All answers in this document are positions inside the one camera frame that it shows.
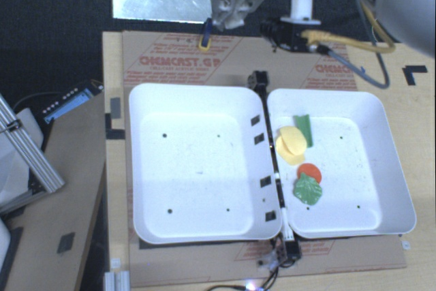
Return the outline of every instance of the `dark background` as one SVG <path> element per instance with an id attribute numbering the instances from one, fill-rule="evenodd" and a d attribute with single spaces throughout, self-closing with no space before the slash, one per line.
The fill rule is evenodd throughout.
<path id="1" fill-rule="evenodd" d="M 227 35 L 259 36 L 260 21 L 289 12 L 289 0 L 266 0 L 247 25 Z M 354 0 L 315 0 L 315 18 L 329 31 L 366 39 Z M 20 98 L 65 91 L 86 79 L 102 80 L 102 32 L 184 31 L 200 25 L 116 20 L 112 0 L 0 0 L 0 93 L 12 106 Z M 37 112 L 43 99 L 27 104 Z"/>

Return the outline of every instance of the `yellow slice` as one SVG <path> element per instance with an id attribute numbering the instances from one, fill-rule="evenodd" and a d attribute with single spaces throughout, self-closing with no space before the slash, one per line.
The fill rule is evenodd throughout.
<path id="1" fill-rule="evenodd" d="M 298 165 L 304 162 L 305 155 L 294 155 L 289 152 L 289 149 L 286 147 L 282 136 L 279 136 L 275 141 L 275 150 L 278 154 L 289 164 L 289 165 Z"/>
<path id="2" fill-rule="evenodd" d="M 284 126 L 280 134 L 289 152 L 294 155 L 302 155 L 307 149 L 305 135 L 295 126 Z"/>

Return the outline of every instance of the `yellow cable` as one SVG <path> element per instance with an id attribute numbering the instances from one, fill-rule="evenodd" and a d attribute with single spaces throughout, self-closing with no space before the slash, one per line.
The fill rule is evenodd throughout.
<path id="1" fill-rule="evenodd" d="M 390 36 L 382 29 L 378 22 L 374 19 L 374 16 L 370 9 L 368 9 L 364 4 L 362 4 L 362 9 L 368 18 L 368 21 L 374 27 L 375 32 L 380 36 L 388 47 L 373 46 L 360 42 L 358 40 L 352 39 L 350 37 L 343 37 L 341 35 L 335 35 L 327 31 L 316 31 L 316 30 L 306 30 L 301 33 L 301 36 L 307 39 L 307 45 L 319 44 L 320 42 L 336 42 L 345 45 L 354 46 L 367 51 L 379 52 L 382 54 L 387 54 L 395 51 L 395 44 L 390 38 Z"/>

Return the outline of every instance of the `cardboard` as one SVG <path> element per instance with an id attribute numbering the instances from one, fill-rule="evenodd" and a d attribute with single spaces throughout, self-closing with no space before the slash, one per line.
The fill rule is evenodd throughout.
<path id="1" fill-rule="evenodd" d="M 245 86 L 254 70 L 269 73 L 269 91 L 284 88 L 356 90 L 354 76 L 334 59 L 273 52 L 262 38 L 213 36 L 208 52 L 197 49 L 199 35 L 123 34 L 129 269 L 132 287 L 256 279 L 269 275 L 258 261 L 269 241 L 190 245 L 147 245 L 132 224 L 128 95 L 141 82 Z M 334 49 L 346 55 L 343 46 Z M 369 271 L 406 267 L 398 236 L 303 241 L 302 259 L 280 276 Z"/>

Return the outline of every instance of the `white tray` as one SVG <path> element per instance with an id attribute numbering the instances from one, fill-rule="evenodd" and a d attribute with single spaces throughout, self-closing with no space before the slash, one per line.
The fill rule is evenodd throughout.
<path id="1" fill-rule="evenodd" d="M 313 206 L 292 194 L 298 166 L 277 156 L 287 220 L 307 238 L 398 234 L 416 216 L 381 102 L 368 93 L 280 89 L 274 136 L 310 114 Z M 143 84 L 129 96 L 134 226 L 154 244 L 269 239 L 281 229 L 260 98 L 240 87 Z"/>

